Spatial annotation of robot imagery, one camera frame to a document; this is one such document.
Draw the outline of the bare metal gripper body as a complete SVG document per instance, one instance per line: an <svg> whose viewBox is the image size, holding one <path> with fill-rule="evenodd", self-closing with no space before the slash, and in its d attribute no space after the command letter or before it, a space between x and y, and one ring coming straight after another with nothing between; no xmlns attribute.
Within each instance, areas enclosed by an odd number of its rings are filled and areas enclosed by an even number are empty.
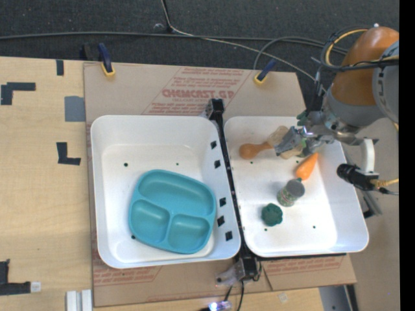
<svg viewBox="0 0 415 311"><path fill-rule="evenodd" d="M363 138L358 138L357 134L377 119L377 109L321 109L306 111L303 116L303 127L312 139L337 140L357 146L363 142Z"/></svg>

